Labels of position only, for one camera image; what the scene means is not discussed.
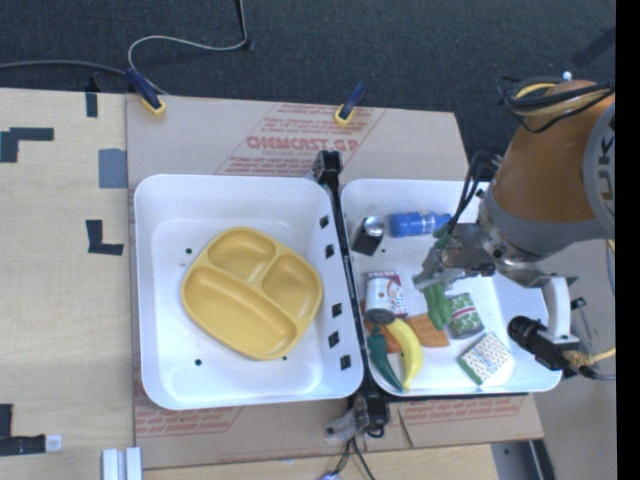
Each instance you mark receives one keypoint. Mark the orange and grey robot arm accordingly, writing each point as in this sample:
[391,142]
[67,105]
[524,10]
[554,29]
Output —
[545,168]

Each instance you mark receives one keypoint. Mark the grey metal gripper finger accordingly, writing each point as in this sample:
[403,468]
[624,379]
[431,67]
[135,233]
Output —
[424,273]
[452,278]

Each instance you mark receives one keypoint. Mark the green chili pepper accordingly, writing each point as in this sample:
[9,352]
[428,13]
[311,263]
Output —
[382,360]

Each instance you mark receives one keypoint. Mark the orange carrot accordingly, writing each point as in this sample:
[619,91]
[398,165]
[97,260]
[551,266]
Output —
[391,344]

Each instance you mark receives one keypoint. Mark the yellow banana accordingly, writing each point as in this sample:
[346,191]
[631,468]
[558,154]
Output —
[411,350]

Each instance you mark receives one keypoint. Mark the brown cardboard board red print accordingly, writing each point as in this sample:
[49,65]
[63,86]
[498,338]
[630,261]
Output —
[210,138]

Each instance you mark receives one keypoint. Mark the green and white can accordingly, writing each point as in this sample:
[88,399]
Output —
[466,318]

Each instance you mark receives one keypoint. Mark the orange biscuit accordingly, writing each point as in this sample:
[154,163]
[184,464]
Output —
[429,332]

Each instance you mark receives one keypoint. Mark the yellow divided plate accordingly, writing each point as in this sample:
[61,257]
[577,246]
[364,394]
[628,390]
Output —
[240,303]

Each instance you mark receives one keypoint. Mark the black cylinder on white bracket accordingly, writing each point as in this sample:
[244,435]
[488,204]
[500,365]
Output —
[542,340]

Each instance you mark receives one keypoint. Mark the white plastic tray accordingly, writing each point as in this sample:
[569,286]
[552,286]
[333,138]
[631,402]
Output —
[500,298]
[170,368]

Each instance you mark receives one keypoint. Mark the blue plastic bottle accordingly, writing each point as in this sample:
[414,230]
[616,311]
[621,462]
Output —
[412,223]

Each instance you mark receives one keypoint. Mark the white and red can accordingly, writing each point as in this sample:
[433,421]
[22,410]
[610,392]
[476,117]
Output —
[385,293]

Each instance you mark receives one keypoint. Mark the black can silver top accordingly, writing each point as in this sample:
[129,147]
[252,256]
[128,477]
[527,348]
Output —
[369,238]

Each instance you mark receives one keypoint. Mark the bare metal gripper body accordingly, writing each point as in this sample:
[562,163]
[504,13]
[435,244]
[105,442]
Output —
[472,250]

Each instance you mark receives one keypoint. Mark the thin black and white rod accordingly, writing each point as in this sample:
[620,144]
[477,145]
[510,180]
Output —
[347,268]

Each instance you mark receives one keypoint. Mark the green asparagus bunch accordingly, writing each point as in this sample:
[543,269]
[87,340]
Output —
[438,308]

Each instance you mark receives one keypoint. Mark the white and green carton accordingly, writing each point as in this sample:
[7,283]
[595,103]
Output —
[486,360]

